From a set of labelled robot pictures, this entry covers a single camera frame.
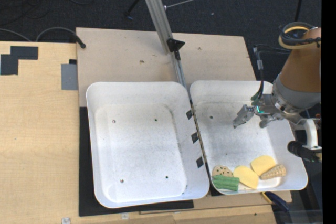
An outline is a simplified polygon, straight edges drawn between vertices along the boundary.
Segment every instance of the metal rod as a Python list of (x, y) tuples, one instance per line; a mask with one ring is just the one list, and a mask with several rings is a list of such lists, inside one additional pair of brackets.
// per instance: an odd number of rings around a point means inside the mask
[(177, 6), (177, 5), (181, 5), (181, 4), (190, 2), (190, 1), (194, 1), (194, 0), (186, 0), (186, 1), (182, 1), (182, 2), (179, 2), (179, 3), (173, 4), (173, 5), (164, 6), (164, 9), (167, 10), (167, 9), (170, 8), (170, 7), (174, 7), (174, 6)]
[(181, 61), (177, 60), (174, 52), (170, 52), (167, 41), (170, 38), (173, 38), (173, 34), (167, 19), (162, 0), (146, 0), (147, 7), (151, 14), (152, 20), (155, 25), (156, 32), (159, 36), (161, 45), (166, 54), (171, 54), (172, 60), (174, 63), (177, 79), (180, 84), (187, 88), (184, 74), (182, 70)]

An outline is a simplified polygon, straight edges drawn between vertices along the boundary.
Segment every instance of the green light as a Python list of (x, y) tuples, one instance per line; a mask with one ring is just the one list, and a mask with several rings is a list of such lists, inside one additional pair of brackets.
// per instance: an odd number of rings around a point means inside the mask
[(259, 113), (264, 113), (264, 111), (260, 111), (260, 110), (259, 110), (259, 107), (258, 107), (258, 106), (257, 106), (257, 110), (258, 110)]

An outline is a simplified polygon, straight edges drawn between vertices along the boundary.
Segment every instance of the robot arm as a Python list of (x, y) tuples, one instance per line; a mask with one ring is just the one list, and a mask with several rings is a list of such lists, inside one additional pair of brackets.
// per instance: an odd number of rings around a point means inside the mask
[[(300, 39), (294, 38), (291, 36), (293, 31), (304, 31), (304, 34)], [(317, 140), (317, 122), (320, 119), (305, 119), (300, 113), (321, 102), (321, 28), (305, 23), (289, 24), (282, 30), (279, 43), (291, 52), (273, 83), (272, 93), (262, 93), (263, 81), (261, 81), (259, 91), (251, 98), (252, 106), (242, 107), (237, 113), (237, 118), (233, 120), (233, 126), (236, 128), (248, 122), (254, 115), (260, 117), (261, 128), (266, 127), (271, 121), (286, 119), (294, 126), (304, 127), (307, 144), (300, 147), (315, 156), (315, 153), (322, 151)], [(292, 153), (294, 146), (299, 145), (297, 143), (288, 145)]]

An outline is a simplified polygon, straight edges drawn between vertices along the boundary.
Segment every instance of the metal bracket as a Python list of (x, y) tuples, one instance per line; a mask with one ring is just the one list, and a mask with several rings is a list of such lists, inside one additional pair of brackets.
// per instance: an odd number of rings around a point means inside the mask
[(127, 220), (127, 219), (129, 219), (130, 217), (129, 217), (129, 215), (128, 215), (128, 213), (121, 213), (121, 219), (122, 220)]
[(179, 49), (181, 49), (183, 47), (185, 42), (179, 41), (179, 40), (176, 40), (176, 39), (173, 39), (173, 38), (169, 38), (167, 40), (167, 44), (168, 44), (169, 51), (174, 52), (175, 59), (180, 60), (181, 56), (180, 56)]
[(70, 218), (62, 218), (62, 224), (71, 224)]

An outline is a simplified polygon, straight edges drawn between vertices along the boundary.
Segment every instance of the wooden table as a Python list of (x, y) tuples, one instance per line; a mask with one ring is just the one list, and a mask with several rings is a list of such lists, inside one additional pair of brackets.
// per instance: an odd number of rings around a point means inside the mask
[[(192, 210), (179, 212), (79, 217), (79, 106), (86, 105), (85, 87), (93, 80), (111, 76), (115, 81), (125, 81), (124, 74), (131, 69), (142, 74), (147, 70), (145, 73), (150, 74), (150, 64), (161, 66), (153, 72), (156, 78), (170, 80), (170, 73), (165, 71), (172, 67), (165, 62), (156, 32), (78, 28), (77, 34), (87, 44), (86, 51), (79, 52), (76, 44), (0, 41), (0, 55), (10, 54), (11, 46), (38, 47), (37, 60), (18, 61), (18, 75), (0, 76), (1, 223), (60, 224), (62, 218), (70, 218), (71, 224), (276, 223), (271, 205), (260, 194), (208, 195), (195, 200)], [(174, 38), (187, 42), (181, 49), (181, 58), (188, 86), (207, 78), (255, 80), (242, 37), (174, 34)], [(148, 40), (155, 44), (156, 51), (151, 55), (147, 53), (151, 51)], [(90, 59), (99, 58), (94, 55), (93, 52), (97, 53), (94, 48), (102, 49), (108, 44), (114, 46), (112, 51), (124, 50), (124, 54), (132, 57), (125, 62), (123, 54), (113, 59), (101, 55), (100, 69), (113, 70), (119, 66), (119, 72), (100, 72), (95, 77), (92, 65), (97, 62), (84, 59), (89, 53)], [(137, 46), (141, 44), (146, 44), (147, 49), (139, 52)], [(62, 90), (61, 65), (68, 64), (69, 59), (78, 59), (78, 90)], [(126, 68), (119, 61), (124, 61)], [(132, 72), (132, 76), (129, 79), (134, 81), (150, 80), (148, 75), (139, 78)], [(291, 202), (289, 191), (277, 194)]]

